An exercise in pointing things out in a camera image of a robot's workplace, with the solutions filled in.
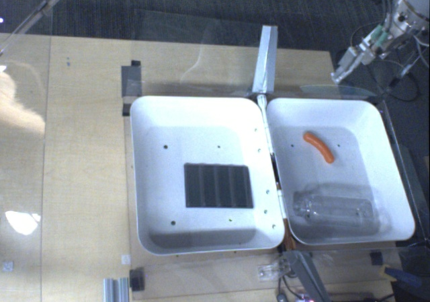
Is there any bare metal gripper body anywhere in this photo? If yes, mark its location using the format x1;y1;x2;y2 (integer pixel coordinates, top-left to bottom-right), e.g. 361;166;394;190
358;0;430;65

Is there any orange sausage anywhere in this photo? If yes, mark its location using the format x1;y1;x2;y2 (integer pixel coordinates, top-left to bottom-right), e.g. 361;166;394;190
302;130;335;165

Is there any white plastic tray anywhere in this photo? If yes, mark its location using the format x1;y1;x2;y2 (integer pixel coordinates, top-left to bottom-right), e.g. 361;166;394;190
129;94;286;256
265;97;417;247

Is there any clear plastic bottle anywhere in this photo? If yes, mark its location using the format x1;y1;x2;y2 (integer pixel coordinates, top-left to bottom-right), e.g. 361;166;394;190
292;183;388;231

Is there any black ridged rectangular block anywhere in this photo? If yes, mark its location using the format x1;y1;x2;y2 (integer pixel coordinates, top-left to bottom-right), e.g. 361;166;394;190
183;163;254;209

